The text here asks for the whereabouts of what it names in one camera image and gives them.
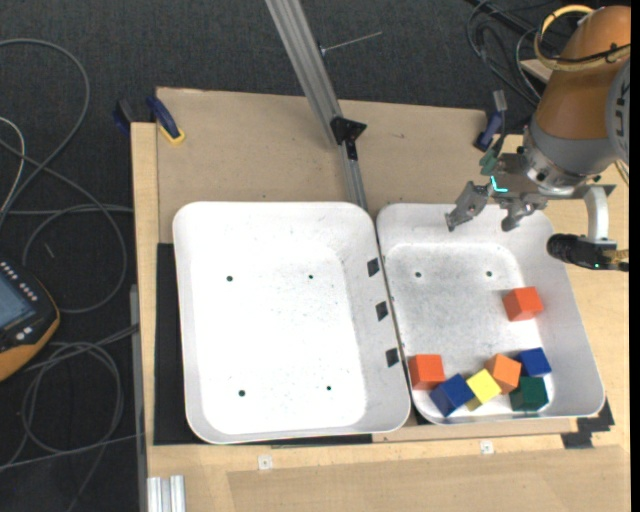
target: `white tray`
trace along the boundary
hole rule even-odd
[[[444,215],[454,206],[393,204],[378,214],[404,354],[441,354],[447,378],[466,378],[496,353],[542,347],[552,368],[545,376],[549,404],[535,413],[514,412],[508,396],[499,396],[445,418],[427,391],[412,390],[420,414],[447,424],[597,413],[604,390],[565,265],[546,252],[549,219],[536,212],[505,233],[500,221],[506,212],[488,205],[449,232]],[[535,286],[545,309],[534,319],[510,322],[502,297],[522,286]]]
[[[186,414],[200,438],[402,426],[411,401],[366,212],[198,202],[176,214],[173,236]]]

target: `wooden table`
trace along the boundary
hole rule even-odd
[[[593,433],[594,448],[565,449],[560,434],[578,429],[572,418],[461,426],[410,419],[366,445],[154,445],[156,246],[171,242],[175,211],[194,200],[346,199],[337,152],[305,98],[168,88],[157,95],[186,139],[173,147],[155,124],[132,126],[147,462],[149,476],[184,475],[189,512],[630,510],[629,280],[622,272],[567,268],[615,420]],[[358,152],[372,216],[393,202],[453,203],[466,181],[482,182],[472,146],[482,112],[340,103],[347,118],[368,124]],[[609,235],[628,247],[628,188],[613,166],[601,183],[618,185]],[[552,202],[545,214],[557,232],[586,232],[583,203]],[[482,441],[495,453],[481,454]],[[273,469],[258,469],[262,455]]]

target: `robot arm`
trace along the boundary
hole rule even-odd
[[[587,15],[562,55],[542,55],[538,42],[549,24],[575,11]],[[585,268],[628,271],[628,263],[617,261],[616,243],[607,238],[606,197],[614,186],[587,182],[617,160],[629,163],[631,8],[567,6],[545,20],[539,39],[536,53],[553,72],[523,144],[517,153],[489,150],[480,161],[488,183],[467,183],[455,209],[445,216],[447,226],[453,231],[471,220],[489,198],[507,211],[504,231],[551,199],[582,199],[589,214],[588,235],[554,235],[547,244],[549,254]]]

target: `wooden block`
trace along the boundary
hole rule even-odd
[[[411,387],[430,390],[443,383],[446,378],[440,354],[418,354],[409,360]]]
[[[514,411],[537,411],[549,403],[547,387],[542,377],[520,377],[520,385],[509,393]]]
[[[529,320],[544,310],[535,286],[514,288],[502,298],[510,321]]]
[[[473,391],[462,375],[456,373],[453,377],[439,384],[429,394],[443,416],[449,416],[458,407],[466,404],[474,397]]]
[[[516,360],[522,363],[522,375],[527,377],[542,377],[551,373],[551,365],[542,347],[521,351]]]
[[[503,354],[496,354],[488,359],[484,367],[500,386],[501,393],[506,395],[518,387],[522,363]]]
[[[477,409],[501,392],[500,386],[486,368],[469,377],[467,385],[474,394],[474,397],[467,402],[467,409],[470,411]]]

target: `screen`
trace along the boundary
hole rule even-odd
[[[0,328],[34,312],[27,300],[0,275]]]

